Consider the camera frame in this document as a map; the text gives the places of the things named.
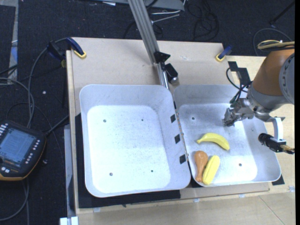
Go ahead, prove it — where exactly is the yellow banana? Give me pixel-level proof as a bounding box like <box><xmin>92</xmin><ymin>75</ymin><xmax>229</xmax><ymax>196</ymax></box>
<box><xmin>196</xmin><ymin>132</ymin><xmax>231</xmax><ymax>151</ymax></box>

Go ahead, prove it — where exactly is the brown chicken drumstick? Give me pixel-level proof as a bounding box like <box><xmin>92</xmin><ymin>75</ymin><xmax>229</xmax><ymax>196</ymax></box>
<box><xmin>194</xmin><ymin>150</ymin><xmax>209</xmax><ymax>183</ymax></box>

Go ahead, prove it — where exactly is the white plastic tray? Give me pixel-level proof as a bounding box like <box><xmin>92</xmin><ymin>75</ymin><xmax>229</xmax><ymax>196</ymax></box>
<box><xmin>172</xmin><ymin>84</ymin><xmax>282</xmax><ymax>188</ymax></box>
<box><xmin>79</xmin><ymin>84</ymin><xmax>192</xmax><ymax>198</ymax></box>

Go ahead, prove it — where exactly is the yellow hot dog bun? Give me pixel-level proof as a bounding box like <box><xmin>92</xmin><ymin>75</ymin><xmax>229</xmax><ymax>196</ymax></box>
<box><xmin>202</xmin><ymin>155</ymin><xmax>221</xmax><ymax>186</ymax></box>

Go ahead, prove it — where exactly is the pale wood board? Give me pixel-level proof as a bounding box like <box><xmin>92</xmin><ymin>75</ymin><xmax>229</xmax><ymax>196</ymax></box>
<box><xmin>66</xmin><ymin>37</ymin><xmax>270</xmax><ymax>215</ymax></box>

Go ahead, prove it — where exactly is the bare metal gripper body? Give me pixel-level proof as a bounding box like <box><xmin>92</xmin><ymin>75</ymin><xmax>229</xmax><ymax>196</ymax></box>
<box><xmin>230</xmin><ymin>98</ymin><xmax>274</xmax><ymax>122</ymax></box>

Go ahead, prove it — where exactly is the black cylinder on white bracket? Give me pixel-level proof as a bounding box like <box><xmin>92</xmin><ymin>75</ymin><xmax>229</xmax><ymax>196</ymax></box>
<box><xmin>258</xmin><ymin>116</ymin><xmax>287</xmax><ymax>153</ymax></box>

